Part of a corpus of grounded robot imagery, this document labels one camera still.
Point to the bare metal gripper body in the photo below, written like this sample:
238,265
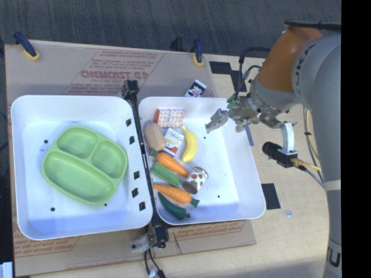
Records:
246,111

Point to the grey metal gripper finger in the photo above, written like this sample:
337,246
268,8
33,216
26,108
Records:
216,121
240,128

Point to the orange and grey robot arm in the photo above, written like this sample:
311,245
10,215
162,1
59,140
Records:
316,68

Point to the yellow banana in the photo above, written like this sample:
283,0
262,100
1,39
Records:
191,146

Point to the white plastic tray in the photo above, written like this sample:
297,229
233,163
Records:
229,169
34,213

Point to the orange and white carton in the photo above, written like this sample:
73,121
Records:
170,117

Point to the white yellow and red carton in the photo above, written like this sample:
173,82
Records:
173,139

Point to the orange carrot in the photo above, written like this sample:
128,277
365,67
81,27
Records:
172,162
174,193

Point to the white can with tomato print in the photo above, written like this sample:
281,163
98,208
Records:
197,179

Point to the tan bread roll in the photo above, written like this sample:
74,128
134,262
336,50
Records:
154,136

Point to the light green cucumber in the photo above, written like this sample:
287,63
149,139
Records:
165,174

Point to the thin black rod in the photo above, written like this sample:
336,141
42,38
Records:
144,161

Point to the dark green pepper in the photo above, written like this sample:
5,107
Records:
172,207

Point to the green divided plate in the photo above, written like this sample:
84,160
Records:
78,175

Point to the brown cardboard board red print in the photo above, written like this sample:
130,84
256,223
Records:
72,68

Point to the black cylinder on white bracket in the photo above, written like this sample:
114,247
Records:
285,155

